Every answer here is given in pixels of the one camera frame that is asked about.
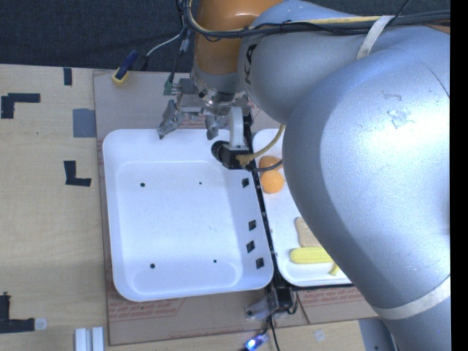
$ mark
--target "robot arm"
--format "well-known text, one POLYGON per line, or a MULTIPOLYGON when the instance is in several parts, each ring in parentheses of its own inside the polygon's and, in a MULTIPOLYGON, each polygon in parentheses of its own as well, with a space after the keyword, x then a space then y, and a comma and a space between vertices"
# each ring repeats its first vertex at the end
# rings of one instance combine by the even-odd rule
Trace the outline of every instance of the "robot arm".
POLYGON ((401 351, 451 350, 450 35, 409 20, 381 28, 363 54, 379 18, 247 1, 201 0, 198 21, 186 1, 199 103, 186 111, 218 126, 229 115, 235 134, 251 100, 286 125, 287 183, 321 244, 401 351), (368 26, 335 35, 343 23, 368 26))

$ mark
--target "orange ball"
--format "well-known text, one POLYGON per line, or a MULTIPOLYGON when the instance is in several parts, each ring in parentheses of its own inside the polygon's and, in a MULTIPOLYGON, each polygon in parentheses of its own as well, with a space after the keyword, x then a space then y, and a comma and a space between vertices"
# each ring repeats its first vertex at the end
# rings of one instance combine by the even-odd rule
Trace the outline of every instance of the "orange ball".
POLYGON ((283 188, 285 180, 278 170, 268 170, 260 175, 260 183, 264 192, 274 194, 283 188))
MULTIPOLYGON (((269 155, 262 156, 260 159, 260 162, 258 163, 258 167, 270 167, 270 166, 275 165, 280 160, 281 159, 275 156, 269 156, 269 155)), ((283 164, 281 164, 278 167, 275 167, 275 169, 281 169, 282 167, 283 167, 283 164)))

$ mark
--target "gray tape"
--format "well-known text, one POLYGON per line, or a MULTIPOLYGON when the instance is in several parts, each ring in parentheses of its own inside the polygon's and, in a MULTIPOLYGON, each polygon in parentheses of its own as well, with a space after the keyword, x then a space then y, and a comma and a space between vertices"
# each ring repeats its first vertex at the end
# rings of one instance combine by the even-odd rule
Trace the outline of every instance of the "gray tape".
POLYGON ((72 69, 69 67, 64 68, 64 85, 71 86, 73 84, 72 69))
POLYGON ((91 109, 73 110, 73 137, 96 137, 96 113, 91 109))

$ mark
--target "yellow corn toy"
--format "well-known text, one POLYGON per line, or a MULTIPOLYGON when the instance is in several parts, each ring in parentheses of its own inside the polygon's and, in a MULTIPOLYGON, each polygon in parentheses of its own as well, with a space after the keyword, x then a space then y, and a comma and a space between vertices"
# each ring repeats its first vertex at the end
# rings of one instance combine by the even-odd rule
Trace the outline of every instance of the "yellow corn toy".
POLYGON ((333 263, 333 268, 330 274, 335 276, 339 271, 338 265, 334 263, 331 256, 321 246, 293 249, 290 252, 290 259, 296 264, 333 263))

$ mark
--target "white strap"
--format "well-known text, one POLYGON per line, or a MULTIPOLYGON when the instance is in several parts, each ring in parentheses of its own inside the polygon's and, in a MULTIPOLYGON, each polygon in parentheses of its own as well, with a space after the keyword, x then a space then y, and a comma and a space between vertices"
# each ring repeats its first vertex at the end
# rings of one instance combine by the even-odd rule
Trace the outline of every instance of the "white strap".
POLYGON ((377 308, 373 310, 384 320, 401 320, 420 314, 450 297, 450 276, 429 294, 410 303, 395 308, 377 308))
POLYGON ((387 26, 387 24, 393 17, 393 15, 383 15, 374 22, 372 27, 369 29, 369 32, 367 33, 366 37, 364 38, 361 47, 359 48, 356 60, 359 60, 370 54, 372 46, 377 41, 383 29, 387 26))

